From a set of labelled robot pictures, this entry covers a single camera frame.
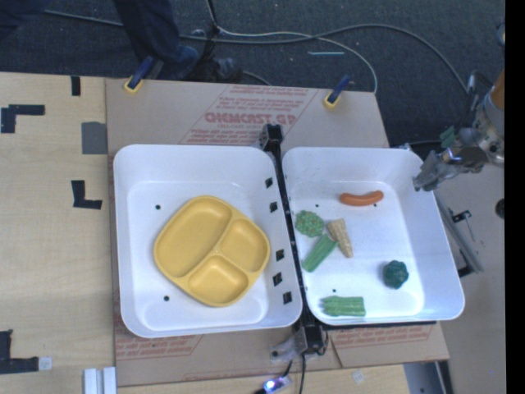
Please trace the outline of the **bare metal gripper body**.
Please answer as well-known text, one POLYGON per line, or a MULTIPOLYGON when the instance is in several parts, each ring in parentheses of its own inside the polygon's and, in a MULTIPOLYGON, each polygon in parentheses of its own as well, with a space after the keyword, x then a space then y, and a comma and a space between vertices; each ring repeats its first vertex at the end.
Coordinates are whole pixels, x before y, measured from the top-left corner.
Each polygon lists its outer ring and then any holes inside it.
POLYGON ((504 136, 493 126, 461 128, 445 151, 445 162, 461 172, 478 173, 485 165, 504 168, 504 136))

